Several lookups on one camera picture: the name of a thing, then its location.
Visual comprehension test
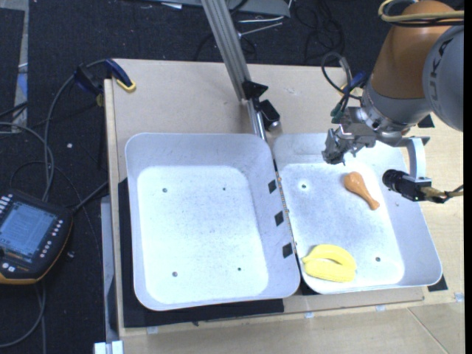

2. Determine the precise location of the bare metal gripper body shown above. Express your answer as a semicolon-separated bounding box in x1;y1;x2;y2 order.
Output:
333;105;403;151

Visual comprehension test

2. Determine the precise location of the orange chicken drumstick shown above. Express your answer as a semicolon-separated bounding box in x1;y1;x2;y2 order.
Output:
343;171;381;212

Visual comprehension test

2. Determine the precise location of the white plastic tray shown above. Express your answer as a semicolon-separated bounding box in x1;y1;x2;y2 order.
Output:
272;132;443;296
124;132;302;312

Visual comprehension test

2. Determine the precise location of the yellow banana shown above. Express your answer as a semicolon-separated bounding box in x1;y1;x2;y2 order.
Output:
301;243;358;272

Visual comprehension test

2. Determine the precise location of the pale wood board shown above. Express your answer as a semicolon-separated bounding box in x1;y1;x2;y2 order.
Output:
104;58;465;341

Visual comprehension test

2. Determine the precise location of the black cylinder on white bracket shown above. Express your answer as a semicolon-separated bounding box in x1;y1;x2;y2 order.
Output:
381;136;433;203

